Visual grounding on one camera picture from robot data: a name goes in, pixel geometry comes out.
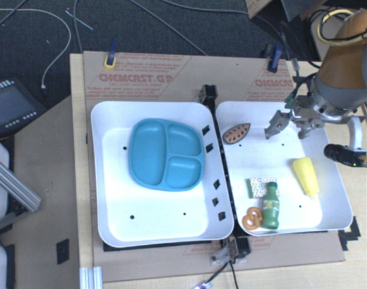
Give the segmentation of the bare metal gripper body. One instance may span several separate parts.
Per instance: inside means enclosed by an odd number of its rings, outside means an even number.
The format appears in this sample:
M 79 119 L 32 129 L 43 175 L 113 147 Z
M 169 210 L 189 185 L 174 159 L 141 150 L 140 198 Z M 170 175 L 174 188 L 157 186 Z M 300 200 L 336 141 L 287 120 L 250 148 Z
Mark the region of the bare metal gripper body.
M 339 123 L 342 110 L 323 97 L 301 95 L 292 104 L 290 120 L 301 129 L 322 128 L 325 123 Z

